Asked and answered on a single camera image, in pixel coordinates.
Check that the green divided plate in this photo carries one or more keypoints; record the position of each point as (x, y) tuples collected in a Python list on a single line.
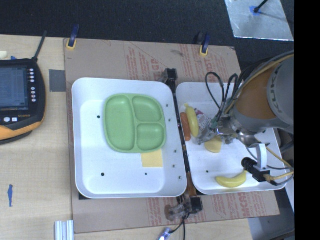
[(120, 124)]

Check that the brown cardboard board red print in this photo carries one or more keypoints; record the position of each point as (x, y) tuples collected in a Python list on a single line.
[(100, 59)]

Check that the yellow rounded wedge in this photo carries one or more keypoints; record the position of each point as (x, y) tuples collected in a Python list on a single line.
[(213, 145)]

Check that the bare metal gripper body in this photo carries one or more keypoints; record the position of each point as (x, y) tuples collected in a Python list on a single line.
[(226, 131)]

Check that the white plastic tray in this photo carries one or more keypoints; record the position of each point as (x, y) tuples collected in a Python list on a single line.
[(120, 174), (215, 162)]

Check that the clear printed plastic packet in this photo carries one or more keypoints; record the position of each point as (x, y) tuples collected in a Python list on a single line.
[(203, 122)]

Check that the orange sausage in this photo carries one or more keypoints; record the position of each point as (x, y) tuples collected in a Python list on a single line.
[(186, 126)]

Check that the yellow banana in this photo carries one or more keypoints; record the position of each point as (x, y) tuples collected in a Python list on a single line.
[(231, 181), (193, 120)]

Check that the yellow flat square slice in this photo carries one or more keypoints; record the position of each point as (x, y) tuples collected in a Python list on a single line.
[(152, 159)]

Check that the thin black and white rod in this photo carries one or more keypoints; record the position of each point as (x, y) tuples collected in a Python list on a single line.
[(185, 155)]

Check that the black cylinder on white bracket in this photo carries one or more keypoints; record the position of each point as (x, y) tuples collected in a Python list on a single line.
[(260, 170)]

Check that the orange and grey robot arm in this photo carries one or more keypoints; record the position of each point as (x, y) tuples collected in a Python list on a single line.
[(257, 101)]

